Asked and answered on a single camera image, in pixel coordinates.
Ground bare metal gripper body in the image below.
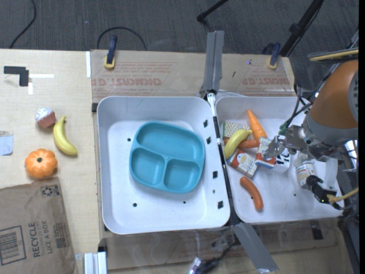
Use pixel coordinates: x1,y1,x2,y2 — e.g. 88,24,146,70
283,124,344,163

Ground red and white carton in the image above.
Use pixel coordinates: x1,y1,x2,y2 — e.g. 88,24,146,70
254,136,279,170

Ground black and white carton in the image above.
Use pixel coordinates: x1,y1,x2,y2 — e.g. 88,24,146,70
273,148,292,174

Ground orange sausage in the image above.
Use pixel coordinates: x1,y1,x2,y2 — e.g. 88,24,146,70
224,138,259,150
240,176,264,212

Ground small white bottle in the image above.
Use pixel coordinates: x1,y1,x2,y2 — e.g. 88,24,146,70
294,156,317,188

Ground orange carrot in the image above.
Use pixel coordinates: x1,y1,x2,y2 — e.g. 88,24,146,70
246,109,268,143

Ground orange and white carton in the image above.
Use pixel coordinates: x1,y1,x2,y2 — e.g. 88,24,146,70
226,148,258,179

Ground yellow banana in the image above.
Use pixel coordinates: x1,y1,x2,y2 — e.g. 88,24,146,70
223,128,254,160
52,115,79,157

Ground green and white carton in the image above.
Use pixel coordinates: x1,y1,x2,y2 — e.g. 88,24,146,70
222,121,252,140

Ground white plastic tray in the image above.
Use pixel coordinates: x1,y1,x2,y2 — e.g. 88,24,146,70
214,95,345,225
96,95,232,236

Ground blue divided plate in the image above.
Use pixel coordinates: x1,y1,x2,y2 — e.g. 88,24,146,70
128,120,206,195

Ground brown cardboard board red print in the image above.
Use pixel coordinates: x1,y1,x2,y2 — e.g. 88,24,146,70
90,49,352,271

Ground pink cupcake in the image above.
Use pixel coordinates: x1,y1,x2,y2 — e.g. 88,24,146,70
34,107,57,129

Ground orange pumpkin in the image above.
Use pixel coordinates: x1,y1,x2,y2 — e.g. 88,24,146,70
24,148,59,180

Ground brown paper bag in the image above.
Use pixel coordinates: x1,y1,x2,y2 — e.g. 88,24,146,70
0,176,76,274

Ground black cylinder on white bracket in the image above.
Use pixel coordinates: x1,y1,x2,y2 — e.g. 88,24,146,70
305,158,339,204

